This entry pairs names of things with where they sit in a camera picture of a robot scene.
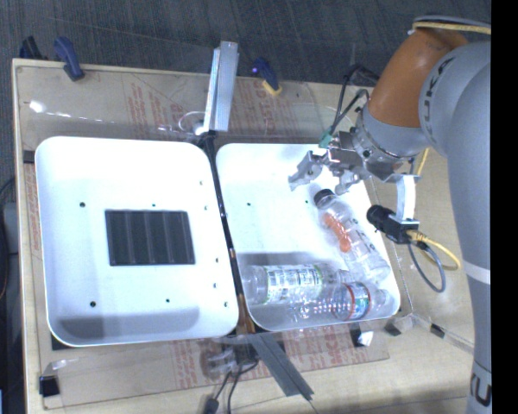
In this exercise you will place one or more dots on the black ribbed rectangular panel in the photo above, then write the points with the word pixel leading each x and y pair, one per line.
pixel 150 237

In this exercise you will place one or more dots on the clear bottle red blue label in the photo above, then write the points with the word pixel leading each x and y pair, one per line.
pixel 354 302

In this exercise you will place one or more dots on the white plastic tray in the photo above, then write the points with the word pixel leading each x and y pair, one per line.
pixel 263 188
pixel 125 175

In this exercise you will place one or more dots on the black cylinder on white bracket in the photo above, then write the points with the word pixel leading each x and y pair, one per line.
pixel 388 222

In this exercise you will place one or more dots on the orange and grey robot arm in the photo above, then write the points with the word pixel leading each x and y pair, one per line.
pixel 466 114

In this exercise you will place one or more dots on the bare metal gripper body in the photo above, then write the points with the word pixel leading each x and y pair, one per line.
pixel 357 155

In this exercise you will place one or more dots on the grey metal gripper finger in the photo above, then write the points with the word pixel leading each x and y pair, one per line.
pixel 307 167
pixel 349 181

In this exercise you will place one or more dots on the brown cardboard board red print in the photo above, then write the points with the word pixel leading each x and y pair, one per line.
pixel 259 102

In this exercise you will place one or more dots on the clear bottle with orange insert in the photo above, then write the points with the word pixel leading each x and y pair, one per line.
pixel 349 231

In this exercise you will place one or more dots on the clear bottle green white label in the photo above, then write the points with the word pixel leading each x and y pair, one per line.
pixel 285 284

